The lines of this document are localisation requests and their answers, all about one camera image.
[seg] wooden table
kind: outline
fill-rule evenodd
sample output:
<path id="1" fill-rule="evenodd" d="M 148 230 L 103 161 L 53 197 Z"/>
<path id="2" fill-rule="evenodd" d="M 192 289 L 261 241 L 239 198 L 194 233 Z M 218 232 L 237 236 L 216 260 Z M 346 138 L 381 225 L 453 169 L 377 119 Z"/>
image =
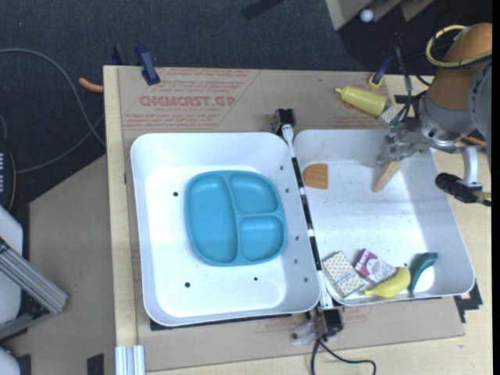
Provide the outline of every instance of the wooden table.
<path id="1" fill-rule="evenodd" d="M 129 215 L 127 210 L 127 189 L 123 182 L 125 158 L 123 154 L 123 127 L 120 110 L 119 67 L 104 67 L 105 117 L 108 149 L 109 206 L 112 231 L 112 272 L 114 282 L 116 343 L 131 347 L 138 344 L 138 325 L 134 301 L 133 271 L 130 252 Z M 280 77 L 293 72 L 275 73 L 275 92 L 279 92 L 284 82 Z M 304 71 L 300 78 L 320 81 L 320 75 Z M 404 94 L 404 82 L 400 76 L 386 76 L 386 84 L 391 95 Z M 415 89 L 424 88 L 418 81 Z M 441 172 L 463 173 L 459 156 L 437 152 L 436 161 Z M 491 190 L 491 181 L 486 157 L 479 154 L 479 181 L 484 190 Z M 477 284 L 483 299 L 479 310 L 466 313 L 465 336 L 433 341 L 417 341 L 400 345 L 345 350 L 341 355 L 347 359 L 372 359 L 377 364 L 377 373 L 492 373 L 492 317 L 491 317 L 491 209 L 480 205 L 465 205 L 450 198 L 459 229 L 477 276 Z M 224 363 L 210 366 L 161 370 L 160 374 L 234 374 L 234 373 L 309 373 L 309 355 L 290 355 L 275 359 L 255 359 L 244 362 Z M 316 370 L 318 373 L 371 373 L 367 364 L 348 365 L 332 359 L 327 354 L 319 354 Z"/>

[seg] blue divided plate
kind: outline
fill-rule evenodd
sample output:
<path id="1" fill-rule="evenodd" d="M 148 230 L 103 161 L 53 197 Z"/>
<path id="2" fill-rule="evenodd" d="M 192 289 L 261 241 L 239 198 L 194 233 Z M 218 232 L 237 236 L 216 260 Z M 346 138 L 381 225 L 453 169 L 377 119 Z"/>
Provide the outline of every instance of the blue divided plate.
<path id="1" fill-rule="evenodd" d="M 216 266 L 264 263 L 287 240 L 280 196 L 258 173 L 200 173 L 187 185 L 185 215 L 192 248 Z"/>

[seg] black floor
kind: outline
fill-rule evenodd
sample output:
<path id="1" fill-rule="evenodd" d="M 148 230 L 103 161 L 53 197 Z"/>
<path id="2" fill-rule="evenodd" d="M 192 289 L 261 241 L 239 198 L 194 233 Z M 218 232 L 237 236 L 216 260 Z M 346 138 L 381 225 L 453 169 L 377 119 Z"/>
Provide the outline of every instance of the black floor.
<path id="1" fill-rule="evenodd" d="M 0 0 L 0 10 L 0 115 L 18 170 L 13 212 L 105 154 L 91 134 L 65 155 L 103 114 L 102 96 L 77 79 L 100 84 L 116 44 L 133 64 L 144 43 L 157 66 L 372 71 L 398 33 L 410 72 L 433 74 L 423 50 L 437 29 L 492 21 L 492 0 L 437 0 L 409 22 L 396 8 L 338 32 L 325 0 Z M 85 115 L 45 57 L 76 85 Z M 105 139 L 102 124 L 97 133 Z"/>

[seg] toy banana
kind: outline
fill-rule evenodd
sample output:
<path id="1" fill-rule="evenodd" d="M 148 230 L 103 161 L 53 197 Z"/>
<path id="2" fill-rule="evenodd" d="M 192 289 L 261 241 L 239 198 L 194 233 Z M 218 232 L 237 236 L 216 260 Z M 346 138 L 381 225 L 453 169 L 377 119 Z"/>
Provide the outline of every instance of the toy banana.
<path id="1" fill-rule="evenodd" d="M 365 295 L 376 295 L 380 297 L 392 297 L 400 291 L 406 289 L 412 279 L 412 275 L 408 268 L 400 266 L 396 274 L 384 282 L 379 283 L 376 287 L 365 291 Z"/>
<path id="2" fill-rule="evenodd" d="M 438 257 L 437 253 L 423 253 L 413 264 L 411 269 L 412 280 L 408 286 L 409 293 L 413 295 L 413 291 L 415 290 L 416 282 L 419 280 L 420 275 L 423 271 L 425 271 L 430 266 L 433 266 L 436 262 L 436 258 Z"/>

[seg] yellow banana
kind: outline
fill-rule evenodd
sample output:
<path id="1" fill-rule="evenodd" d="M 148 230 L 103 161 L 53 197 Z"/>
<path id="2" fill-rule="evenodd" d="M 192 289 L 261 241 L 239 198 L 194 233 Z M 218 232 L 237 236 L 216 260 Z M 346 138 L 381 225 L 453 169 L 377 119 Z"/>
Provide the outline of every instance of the yellow banana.
<path id="1" fill-rule="evenodd" d="M 376 295 L 380 297 L 392 297 L 397 293 L 406 289 L 412 280 L 412 275 L 408 268 L 400 266 L 398 272 L 384 282 L 379 283 L 376 287 L 365 291 L 365 295 Z"/>

